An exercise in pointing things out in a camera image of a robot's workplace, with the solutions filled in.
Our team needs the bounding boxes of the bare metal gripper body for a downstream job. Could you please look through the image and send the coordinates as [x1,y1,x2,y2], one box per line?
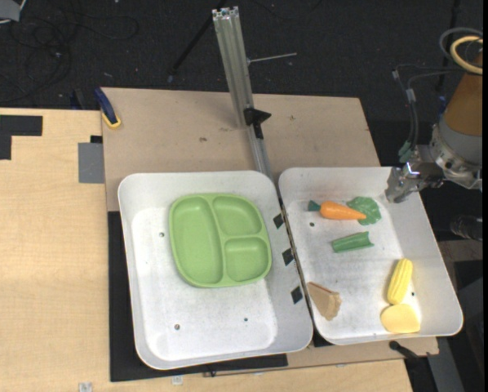
[406,135,483,191]

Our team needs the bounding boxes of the green lettuce leaf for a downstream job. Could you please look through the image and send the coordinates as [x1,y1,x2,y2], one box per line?
[345,196,383,226]

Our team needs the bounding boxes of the orange carrot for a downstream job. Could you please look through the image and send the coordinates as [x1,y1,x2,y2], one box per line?
[307,199,368,221]

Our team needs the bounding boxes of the green celery piece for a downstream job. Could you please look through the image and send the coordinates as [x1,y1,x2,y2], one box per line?
[331,230,375,254]

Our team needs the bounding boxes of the yellow corn cob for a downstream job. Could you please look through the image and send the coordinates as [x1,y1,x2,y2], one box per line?
[386,257,415,306]

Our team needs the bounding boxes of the white plastic tray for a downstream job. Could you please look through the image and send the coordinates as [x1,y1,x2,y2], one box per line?
[277,166,464,346]
[117,170,314,371]

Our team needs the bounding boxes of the pale yellow potato slice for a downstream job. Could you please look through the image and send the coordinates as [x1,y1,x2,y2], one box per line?
[379,303,422,335]

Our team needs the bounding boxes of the brown bread wedge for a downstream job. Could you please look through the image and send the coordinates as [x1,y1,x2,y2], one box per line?
[306,281,343,322]

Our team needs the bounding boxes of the green divided plate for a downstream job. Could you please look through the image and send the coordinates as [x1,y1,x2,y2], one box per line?
[168,193,273,289]

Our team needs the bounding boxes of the brown cardboard board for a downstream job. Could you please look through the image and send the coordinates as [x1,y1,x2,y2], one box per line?
[100,87,440,379]

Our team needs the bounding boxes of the black cylinder on white bracket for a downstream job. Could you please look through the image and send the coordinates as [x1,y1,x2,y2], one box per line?
[449,214,483,242]

